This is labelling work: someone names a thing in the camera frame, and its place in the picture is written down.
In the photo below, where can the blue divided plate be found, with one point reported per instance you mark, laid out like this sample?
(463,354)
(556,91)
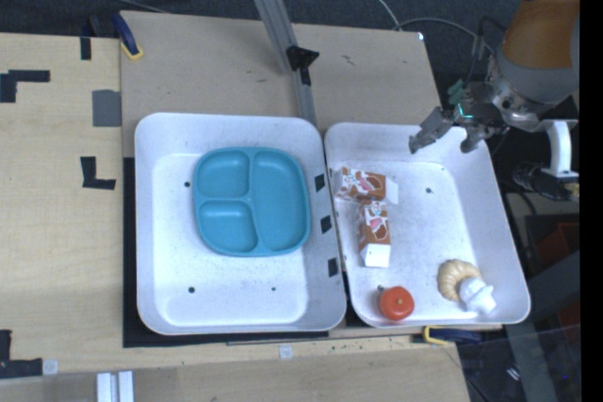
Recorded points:
(278,202)

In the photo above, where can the brown and white carton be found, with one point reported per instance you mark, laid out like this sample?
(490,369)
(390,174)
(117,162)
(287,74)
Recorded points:
(374,233)
(363,184)

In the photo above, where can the white lumpy toy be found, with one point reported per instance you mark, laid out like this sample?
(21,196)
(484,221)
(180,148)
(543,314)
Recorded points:
(478,296)

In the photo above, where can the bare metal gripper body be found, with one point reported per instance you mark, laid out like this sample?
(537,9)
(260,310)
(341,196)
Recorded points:
(480,108)

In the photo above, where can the black cylinder on white bracket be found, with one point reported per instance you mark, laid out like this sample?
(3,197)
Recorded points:
(560,146)

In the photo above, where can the white plastic tray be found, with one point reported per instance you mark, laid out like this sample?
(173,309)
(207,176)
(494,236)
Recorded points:
(169,221)
(433,230)

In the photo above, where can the beige toy croissant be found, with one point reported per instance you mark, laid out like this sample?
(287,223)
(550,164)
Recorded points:
(452,275)

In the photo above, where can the brown cardboard board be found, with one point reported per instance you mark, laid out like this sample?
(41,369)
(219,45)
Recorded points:
(207,70)

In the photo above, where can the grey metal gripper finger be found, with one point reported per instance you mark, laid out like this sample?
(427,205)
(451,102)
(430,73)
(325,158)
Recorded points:
(431,129)
(475,137)

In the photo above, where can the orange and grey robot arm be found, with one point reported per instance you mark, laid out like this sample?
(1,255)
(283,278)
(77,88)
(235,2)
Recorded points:
(542,33)

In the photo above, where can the red toy tomato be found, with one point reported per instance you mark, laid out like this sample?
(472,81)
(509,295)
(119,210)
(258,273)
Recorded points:
(396,303)

